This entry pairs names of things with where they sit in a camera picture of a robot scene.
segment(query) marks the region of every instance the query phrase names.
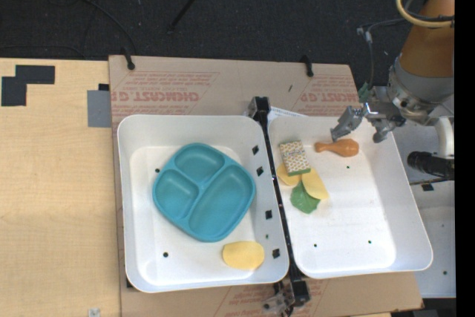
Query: black carpet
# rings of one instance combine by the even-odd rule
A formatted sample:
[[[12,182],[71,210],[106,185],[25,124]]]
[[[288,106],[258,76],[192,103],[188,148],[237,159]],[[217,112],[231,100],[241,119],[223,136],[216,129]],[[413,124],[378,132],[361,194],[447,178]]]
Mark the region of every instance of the black carpet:
[[[297,62],[307,55],[350,65],[360,87],[370,54],[358,26],[400,18],[394,0],[195,0],[167,33],[187,1],[0,0],[0,56],[102,60],[122,47],[140,56]],[[375,85],[386,85],[409,29],[373,29]]]

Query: toy chicken leg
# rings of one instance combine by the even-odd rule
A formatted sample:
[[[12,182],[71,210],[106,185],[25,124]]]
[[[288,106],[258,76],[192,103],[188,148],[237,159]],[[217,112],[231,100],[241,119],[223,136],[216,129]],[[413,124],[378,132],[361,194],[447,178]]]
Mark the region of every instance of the toy chicken leg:
[[[332,151],[343,157],[351,157],[358,154],[359,144],[353,139],[340,139],[334,143],[315,143],[315,150]]]

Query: cardboard sheet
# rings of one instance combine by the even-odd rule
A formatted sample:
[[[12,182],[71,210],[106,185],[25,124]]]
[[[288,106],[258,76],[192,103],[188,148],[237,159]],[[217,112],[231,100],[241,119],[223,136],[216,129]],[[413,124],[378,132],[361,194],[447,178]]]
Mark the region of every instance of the cardboard sheet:
[[[265,316],[263,302],[272,285],[218,287],[172,293],[141,293],[127,287],[124,265],[122,197],[117,126],[132,114],[241,115],[253,97],[269,97],[271,106],[305,115],[340,116],[360,106],[347,65],[313,64],[313,77],[299,62],[132,57],[109,58],[111,118],[117,199],[122,315]],[[293,316],[356,316],[422,307],[411,272],[330,280],[307,279],[311,300]]]

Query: black tape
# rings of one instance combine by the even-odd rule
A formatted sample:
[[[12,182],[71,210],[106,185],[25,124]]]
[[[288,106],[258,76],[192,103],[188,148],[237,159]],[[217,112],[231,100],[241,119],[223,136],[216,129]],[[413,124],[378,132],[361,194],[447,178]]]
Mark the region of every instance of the black tape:
[[[108,83],[99,83],[99,86],[97,86],[97,90],[101,91],[109,91],[109,84]]]
[[[15,76],[4,76],[1,78],[2,106],[26,106],[27,84],[54,84],[55,67],[17,65],[15,74]]]

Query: blue plate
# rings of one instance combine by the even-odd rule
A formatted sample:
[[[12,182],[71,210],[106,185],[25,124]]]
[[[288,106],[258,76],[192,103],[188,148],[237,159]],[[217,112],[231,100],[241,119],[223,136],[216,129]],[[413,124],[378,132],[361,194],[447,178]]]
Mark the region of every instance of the blue plate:
[[[152,195],[175,226],[204,242],[228,236],[255,196],[251,175],[231,157],[202,143],[183,146],[160,170]]]

